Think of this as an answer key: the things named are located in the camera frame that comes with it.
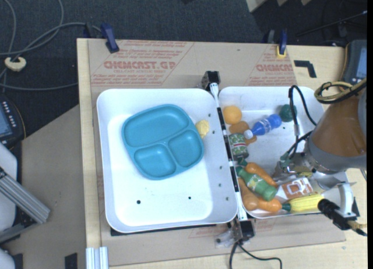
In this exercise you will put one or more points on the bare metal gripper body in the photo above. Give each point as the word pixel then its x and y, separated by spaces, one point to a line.
pixel 300 163

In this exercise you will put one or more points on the yellow toy food lump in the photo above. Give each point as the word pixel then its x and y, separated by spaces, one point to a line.
pixel 202 128

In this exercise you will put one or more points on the green plastic bottle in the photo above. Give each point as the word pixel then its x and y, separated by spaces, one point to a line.
pixel 258 184

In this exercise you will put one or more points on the blue divided plate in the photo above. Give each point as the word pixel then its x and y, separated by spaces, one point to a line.
pixel 160 142

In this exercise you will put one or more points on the brown cardboard board red print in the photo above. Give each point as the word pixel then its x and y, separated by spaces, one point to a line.
pixel 163 58

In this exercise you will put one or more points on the white plastic tray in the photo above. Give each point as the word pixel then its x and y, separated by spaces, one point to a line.
pixel 262 99
pixel 163 203

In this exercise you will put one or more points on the black cylinder on white bracket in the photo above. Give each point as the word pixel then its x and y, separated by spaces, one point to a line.
pixel 335 212

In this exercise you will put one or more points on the thin black and white rod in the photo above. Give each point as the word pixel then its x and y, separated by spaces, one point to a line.
pixel 223 122

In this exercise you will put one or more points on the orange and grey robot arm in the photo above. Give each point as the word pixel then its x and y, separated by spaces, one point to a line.
pixel 341 128

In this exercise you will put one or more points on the blue plastic bottle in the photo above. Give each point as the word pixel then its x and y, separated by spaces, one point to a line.
pixel 263 125

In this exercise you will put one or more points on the orange flat biscuit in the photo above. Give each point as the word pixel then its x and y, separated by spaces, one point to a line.
pixel 237 128

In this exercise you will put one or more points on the yellow corn cob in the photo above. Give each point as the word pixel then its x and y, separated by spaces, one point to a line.
pixel 306 203

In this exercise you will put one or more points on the white and orange carton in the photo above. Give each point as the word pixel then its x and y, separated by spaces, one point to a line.
pixel 295 187

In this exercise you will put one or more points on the orange toy fruit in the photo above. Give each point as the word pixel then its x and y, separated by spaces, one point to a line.
pixel 232 114

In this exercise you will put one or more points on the orange carrot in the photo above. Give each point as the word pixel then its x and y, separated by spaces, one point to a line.
pixel 260 173
pixel 271 205
pixel 249 199

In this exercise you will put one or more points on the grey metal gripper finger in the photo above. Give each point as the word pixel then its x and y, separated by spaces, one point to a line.
pixel 277 172
pixel 287 175

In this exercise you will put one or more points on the dark green broccoli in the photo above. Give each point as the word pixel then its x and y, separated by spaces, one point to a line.
pixel 287 113

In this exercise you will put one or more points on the green and red can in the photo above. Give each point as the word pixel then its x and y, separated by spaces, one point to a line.
pixel 238 145

